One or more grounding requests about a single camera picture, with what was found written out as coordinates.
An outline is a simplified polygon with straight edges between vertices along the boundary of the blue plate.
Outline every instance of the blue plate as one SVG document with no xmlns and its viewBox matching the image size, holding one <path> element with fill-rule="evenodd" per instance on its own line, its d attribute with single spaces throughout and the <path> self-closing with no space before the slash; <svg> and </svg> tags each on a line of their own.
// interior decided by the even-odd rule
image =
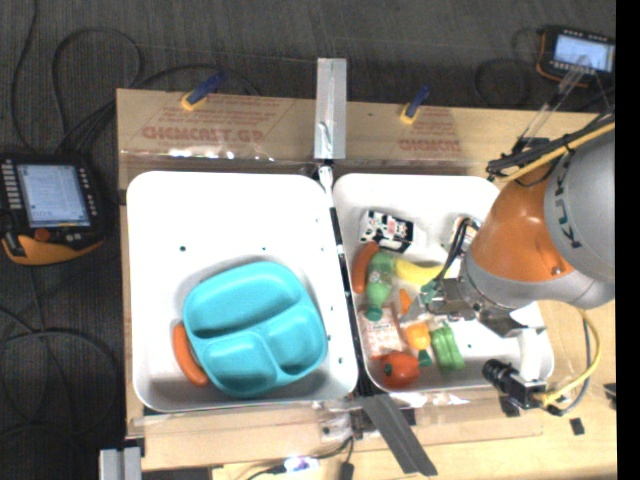
<svg viewBox="0 0 640 480">
<path fill-rule="evenodd" d="M 288 268 L 259 261 L 198 284 L 185 299 L 184 326 L 211 381 L 252 398 L 294 382 L 327 353 L 322 318 Z"/>
</svg>

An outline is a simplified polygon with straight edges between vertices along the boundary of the black floor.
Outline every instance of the black floor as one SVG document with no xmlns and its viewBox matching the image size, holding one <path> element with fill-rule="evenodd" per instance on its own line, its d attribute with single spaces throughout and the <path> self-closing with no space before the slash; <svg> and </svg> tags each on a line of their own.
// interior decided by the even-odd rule
<svg viewBox="0 0 640 480">
<path fill-rule="evenodd" d="M 316 59 L 348 61 L 351 101 L 538 109 L 536 31 L 616 36 L 616 0 L 0 0 L 0 153 L 80 151 L 116 201 L 118 87 L 315 97 Z M 597 112 L 615 86 L 576 90 Z M 110 206 L 115 217 L 115 206 Z M 124 435 L 119 230 L 27 268 L 0 256 L 0 478 L 95 479 Z"/>
</svg>

